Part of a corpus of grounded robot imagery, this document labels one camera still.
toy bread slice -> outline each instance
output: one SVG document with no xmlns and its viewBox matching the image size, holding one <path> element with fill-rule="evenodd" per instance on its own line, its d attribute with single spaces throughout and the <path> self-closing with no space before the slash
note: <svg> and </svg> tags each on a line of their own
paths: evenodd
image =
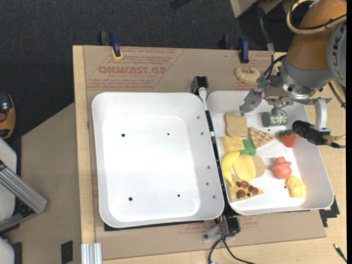
<svg viewBox="0 0 352 264">
<path fill-rule="evenodd" d="M 245 116 L 228 112 L 225 114 L 225 122 L 228 136 L 248 136 L 247 119 Z"/>
<path fill-rule="evenodd" d="M 273 135 L 259 131 L 254 127 L 249 127 L 249 137 L 252 141 L 253 147 L 256 149 L 274 139 Z"/>
</svg>

toy food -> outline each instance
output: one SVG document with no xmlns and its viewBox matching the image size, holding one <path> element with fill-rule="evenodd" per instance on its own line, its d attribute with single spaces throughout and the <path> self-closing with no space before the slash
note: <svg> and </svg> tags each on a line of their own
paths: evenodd
<svg viewBox="0 0 352 264">
<path fill-rule="evenodd" d="M 269 143 L 271 140 L 274 139 L 273 135 L 259 131 L 254 127 L 249 127 L 249 137 L 252 141 L 254 148 L 256 149 Z"/>
<path fill-rule="evenodd" d="M 222 139 L 226 152 L 244 150 L 242 138 L 240 136 L 225 136 Z"/>
<path fill-rule="evenodd" d="M 224 179 L 228 181 L 231 186 L 234 186 L 234 182 L 232 181 L 232 164 L 238 159 L 239 156 L 239 151 L 231 151 L 226 153 L 226 155 L 221 160 L 221 168 L 223 171 Z"/>
<path fill-rule="evenodd" d="M 242 180 L 238 177 L 235 179 L 234 187 L 229 189 L 229 199 L 230 202 L 238 201 L 238 200 L 245 200 L 251 197 L 261 195 L 263 191 L 254 187 L 246 180 Z"/>
<path fill-rule="evenodd" d="M 244 154 L 251 155 L 251 156 L 256 155 L 257 151 L 255 148 L 253 148 L 251 140 L 244 139 L 242 140 L 242 142 L 244 145 L 244 150 L 240 151 L 241 155 L 244 155 Z"/>
<path fill-rule="evenodd" d="M 245 116 L 228 112 L 225 114 L 225 122 L 228 136 L 248 136 L 247 119 Z"/>
<path fill-rule="evenodd" d="M 256 169 L 252 156 L 240 155 L 232 165 L 238 178 L 249 182 L 256 177 Z"/>
<path fill-rule="evenodd" d="M 287 179 L 292 174 L 292 169 L 290 167 L 291 162 L 287 162 L 286 159 L 282 157 L 276 158 L 276 164 L 271 167 L 274 171 L 274 175 L 279 179 Z"/>
<path fill-rule="evenodd" d="M 249 71 L 249 73 L 246 73 L 242 70 L 242 68 L 236 68 L 234 72 L 236 78 L 242 83 L 247 85 L 256 85 L 260 72 L 256 68 L 250 68 Z"/>
<path fill-rule="evenodd" d="M 254 165 L 255 165 L 255 171 L 256 171 L 255 177 L 263 176 L 264 171 L 265 171 L 264 161 L 259 156 L 251 156 L 251 158 L 252 158 Z"/>
<path fill-rule="evenodd" d="M 286 125 L 287 114 L 281 110 L 278 114 L 272 114 L 271 112 L 265 112 L 262 114 L 262 123 L 265 127 Z"/>
<path fill-rule="evenodd" d="M 305 197 L 306 185 L 297 176 L 290 176 L 286 181 L 287 187 L 290 190 L 290 197 Z"/>
<path fill-rule="evenodd" d="M 295 138 L 296 134 L 292 130 L 279 132 L 279 140 L 284 143 L 286 147 L 293 147 Z"/>
</svg>

empty white tray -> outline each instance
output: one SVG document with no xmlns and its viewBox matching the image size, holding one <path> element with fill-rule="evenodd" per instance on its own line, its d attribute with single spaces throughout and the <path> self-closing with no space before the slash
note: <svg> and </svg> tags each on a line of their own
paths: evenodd
<svg viewBox="0 0 352 264">
<path fill-rule="evenodd" d="M 201 100 L 104 92 L 92 103 L 99 208 L 111 227 L 215 219 L 224 208 Z"/>
<path fill-rule="evenodd" d="M 226 136 L 225 114 L 232 112 L 240 114 L 239 106 L 244 103 L 248 92 L 245 91 L 216 91 L 208 96 L 207 103 L 212 118 L 216 136 L 217 149 L 220 160 L 225 155 L 222 139 Z M 272 109 L 265 100 L 252 112 L 245 114 L 247 127 L 277 136 L 279 131 L 291 129 L 293 122 L 302 120 L 309 122 L 305 107 L 294 103 L 284 108 L 288 115 L 285 126 L 264 127 L 261 121 L 263 112 Z M 250 183 L 263 190 L 264 194 L 242 201 L 231 202 L 234 211 L 241 215 L 254 215 L 260 213 L 313 210 L 329 207 L 334 199 L 331 184 L 324 167 L 318 147 L 306 139 L 296 136 L 295 145 L 286 147 L 277 139 L 257 149 L 266 170 L 263 176 L 253 179 Z M 283 156 L 291 162 L 292 175 L 299 176 L 306 184 L 305 198 L 292 198 L 285 187 L 284 179 L 277 179 L 270 167 L 275 158 Z"/>
</svg>

pink toy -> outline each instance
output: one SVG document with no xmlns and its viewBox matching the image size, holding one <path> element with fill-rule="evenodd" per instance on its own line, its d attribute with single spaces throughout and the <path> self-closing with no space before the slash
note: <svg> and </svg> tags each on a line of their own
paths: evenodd
<svg viewBox="0 0 352 264">
<path fill-rule="evenodd" d="M 276 164 L 271 167 L 274 171 L 274 175 L 279 179 L 287 179 L 292 174 L 292 169 L 290 167 L 291 162 L 287 162 L 286 159 L 282 157 L 276 158 Z"/>
</svg>

toy pizza slice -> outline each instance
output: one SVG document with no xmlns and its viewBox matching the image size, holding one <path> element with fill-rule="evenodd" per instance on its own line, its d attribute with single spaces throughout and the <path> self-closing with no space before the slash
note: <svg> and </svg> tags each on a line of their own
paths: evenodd
<svg viewBox="0 0 352 264">
<path fill-rule="evenodd" d="M 245 180 L 235 178 L 235 185 L 232 187 L 233 195 L 230 195 L 230 201 L 245 200 L 251 197 L 263 194 L 263 191 L 254 187 Z"/>
<path fill-rule="evenodd" d="M 249 138 L 252 141 L 253 147 L 257 149 L 273 140 L 274 136 L 269 133 L 259 131 L 254 127 L 249 127 Z"/>
</svg>

